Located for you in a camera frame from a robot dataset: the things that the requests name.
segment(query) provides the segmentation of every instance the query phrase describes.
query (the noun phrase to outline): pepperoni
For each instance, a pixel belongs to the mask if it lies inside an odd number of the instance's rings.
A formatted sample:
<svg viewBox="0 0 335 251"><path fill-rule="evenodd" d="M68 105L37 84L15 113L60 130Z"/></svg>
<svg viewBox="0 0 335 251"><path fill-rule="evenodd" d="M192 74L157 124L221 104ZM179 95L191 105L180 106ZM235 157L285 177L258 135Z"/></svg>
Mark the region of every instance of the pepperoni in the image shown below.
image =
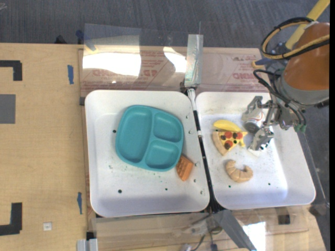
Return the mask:
<svg viewBox="0 0 335 251"><path fill-rule="evenodd" d="M230 147L232 147L232 146L233 146L233 143L232 143L232 141L231 141L231 140L227 140L227 141L226 141L226 143L228 143Z"/></svg>
<svg viewBox="0 0 335 251"><path fill-rule="evenodd" d="M230 145L229 145L229 143L225 143L225 148L226 148L226 150L229 150L230 149Z"/></svg>
<svg viewBox="0 0 335 251"><path fill-rule="evenodd" d="M240 140L241 138L243 138L242 132L237 132L236 139Z"/></svg>
<svg viewBox="0 0 335 251"><path fill-rule="evenodd" d="M230 131L225 132L225 136L230 139L232 137L232 133Z"/></svg>

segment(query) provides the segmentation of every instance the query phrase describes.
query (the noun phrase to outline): toy banana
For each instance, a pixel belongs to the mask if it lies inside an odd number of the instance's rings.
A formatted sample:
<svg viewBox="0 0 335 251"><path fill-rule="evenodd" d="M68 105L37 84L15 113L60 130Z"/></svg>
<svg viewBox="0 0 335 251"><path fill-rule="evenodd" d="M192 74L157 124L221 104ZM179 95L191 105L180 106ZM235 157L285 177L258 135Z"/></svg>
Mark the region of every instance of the toy banana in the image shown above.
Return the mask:
<svg viewBox="0 0 335 251"><path fill-rule="evenodd" d="M233 131L233 132L242 131L242 129L240 129L238 125L228 120L218 120L213 125L216 128L227 130L227 131Z"/></svg>

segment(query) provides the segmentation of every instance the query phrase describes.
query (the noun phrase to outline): black cable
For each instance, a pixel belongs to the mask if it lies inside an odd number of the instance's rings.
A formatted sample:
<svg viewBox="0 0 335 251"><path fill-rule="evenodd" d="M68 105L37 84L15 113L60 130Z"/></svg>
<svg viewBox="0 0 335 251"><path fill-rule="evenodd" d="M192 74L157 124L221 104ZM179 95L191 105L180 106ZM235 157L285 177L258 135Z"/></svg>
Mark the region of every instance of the black cable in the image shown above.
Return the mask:
<svg viewBox="0 0 335 251"><path fill-rule="evenodd" d="M191 251L195 251L200 247L200 245L203 243L203 241L205 239L205 236L206 236L206 234L204 234L203 237L201 237L200 242L198 243L197 247L194 248L194 249L191 249Z"/></svg>
<svg viewBox="0 0 335 251"><path fill-rule="evenodd" d="M277 72L279 72L279 71L284 71L285 70L285 68L278 68L278 69L276 69L275 71L274 71L274 75L275 76L278 76L278 77L280 77L281 75L282 75L282 73L281 74L277 74Z"/></svg>
<svg viewBox="0 0 335 251"><path fill-rule="evenodd" d="M213 236L212 236L211 232L209 232L209 236L210 236L210 242L213 243Z"/></svg>
<svg viewBox="0 0 335 251"><path fill-rule="evenodd" d="M263 78L261 78L261 77L259 77L258 76L258 72L261 72L261 73L266 73L266 74L271 74L271 75L273 75L273 73L272 72L269 72L269 71L265 71L265 70L261 70L261 69L257 69L257 70L254 70L253 71L253 75L258 79L258 82L260 83L260 84L262 84L263 86L265 86L268 90L269 90L269 92L272 94L272 95L274 95L274 96L276 96L277 98L279 98L279 99L281 99L283 102L285 102L285 106L286 107L289 107L292 111L293 111L293 113L297 116L297 118L299 119L299 124L301 125L302 124L302 122L303 122L303 124L304 125L306 125L306 119L305 119L305 117L304 117L304 115L300 112L300 110L299 111L297 111L297 110L295 110L293 107L291 107L290 105L289 105L289 103L291 102L289 99L287 99L287 98L285 98L285 97L283 97L278 91L275 91Z"/></svg>
<svg viewBox="0 0 335 251"><path fill-rule="evenodd" d="M321 108L323 108L325 106L329 106L329 99L326 99L326 100L324 100L322 102L319 102L319 103L317 103L317 104L314 105L314 107L317 107L319 109L321 109Z"/></svg>
<svg viewBox="0 0 335 251"><path fill-rule="evenodd" d="M279 90L278 90L278 88L276 86L276 81L273 81L273 88L279 94Z"/></svg>
<svg viewBox="0 0 335 251"><path fill-rule="evenodd" d="M301 55L303 53L306 53L308 51L311 51L313 49L322 47L324 45L327 45L330 43L330 35L326 36L321 36L320 38L317 38L315 40L312 40L311 42L297 48L294 50L291 50L289 52L285 52L282 54L276 54L276 53L269 53L267 51L267 45L269 44L269 41L272 39L273 36L275 36L278 32L281 30L293 26L293 25L301 25L301 24L309 24L313 22L314 20L307 18L307 17L297 17L297 18L292 18L289 20L286 20L279 24L278 26L274 27L274 29L263 39L261 43L261 51L263 55L266 58L269 59L275 59L275 60L280 60L280 59L287 59L289 60L290 58L293 58L295 56Z"/></svg>
<svg viewBox="0 0 335 251"><path fill-rule="evenodd" d="M217 235L220 234L223 231L223 229L221 227L216 227L213 230L211 230L209 233L212 235Z"/></svg>
<svg viewBox="0 0 335 251"><path fill-rule="evenodd" d="M273 72L270 72L270 71L266 71L266 70L261 70L261 69L259 69L259 71L260 72L262 72L262 73L266 73L266 74L268 74L268 75L271 75L271 76L277 76L277 78L278 77L280 77L281 76L281 74L277 74L277 72L279 71L279 70L282 70L283 68L279 68L279 69L276 69L276 71L273 73Z"/></svg>

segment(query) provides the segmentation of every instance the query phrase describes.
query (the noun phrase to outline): wooden board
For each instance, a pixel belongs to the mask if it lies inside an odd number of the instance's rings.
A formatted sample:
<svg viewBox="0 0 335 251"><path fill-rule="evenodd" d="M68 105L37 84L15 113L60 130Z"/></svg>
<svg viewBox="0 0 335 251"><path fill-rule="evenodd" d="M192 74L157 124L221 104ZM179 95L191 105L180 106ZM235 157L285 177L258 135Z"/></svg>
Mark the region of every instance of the wooden board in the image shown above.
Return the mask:
<svg viewBox="0 0 335 251"><path fill-rule="evenodd" d="M10 222L11 203L23 204L23 228L0 236L1 250L76 250L86 238L79 47L0 44L0 60L23 64L23 81L0 68L0 94L16 95L15 124L0 124L0 225ZM52 230L44 231L44 222Z"/></svg>
<svg viewBox="0 0 335 251"><path fill-rule="evenodd" d="M78 45L0 43L0 60L20 60L23 64L23 81L13 81L13 70L0 67L0 94L16 95L15 124L0 124L3 189L0 225L10 222L11 203L23 204L23 228L19 234L0 236L0 250L75 250L76 241L86 238L85 130L79 106L80 48ZM231 53L230 49L208 51L214 56L215 52L228 56ZM73 84L68 78L68 65L73 66ZM77 203L78 192L82 194L82 214ZM263 241L264 250L325 250L315 217L308 212L308 207L288 210L294 218L289 226L276 224L275 209L233 214L241 225L251 225L249 234ZM52 222L52 230L44 231L44 222ZM262 234L264 229L252 227L262 222L266 226L265 235ZM101 225L104 229L99 246L101 250L111 250L110 228L120 233L120 223L112 227L107 223ZM123 232L124 236L132 237L135 231L123 227ZM199 237L189 240L195 247ZM219 250L246 250L238 249L224 231L215 235L214 241ZM207 250L209 244L210 237L206 236L198 250ZM137 250L173 251L180 250L180 246Z"/></svg>

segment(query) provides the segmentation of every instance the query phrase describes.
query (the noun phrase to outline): toy pizza slice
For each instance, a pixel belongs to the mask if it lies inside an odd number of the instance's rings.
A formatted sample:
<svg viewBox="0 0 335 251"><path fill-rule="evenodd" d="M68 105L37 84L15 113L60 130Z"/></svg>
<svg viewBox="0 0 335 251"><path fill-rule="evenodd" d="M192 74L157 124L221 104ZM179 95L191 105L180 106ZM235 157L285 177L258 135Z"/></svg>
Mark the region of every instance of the toy pizza slice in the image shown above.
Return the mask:
<svg viewBox="0 0 335 251"><path fill-rule="evenodd" d="M231 151L237 144L245 146L243 137L247 132L236 131L214 131L212 139L216 149L224 156Z"/></svg>

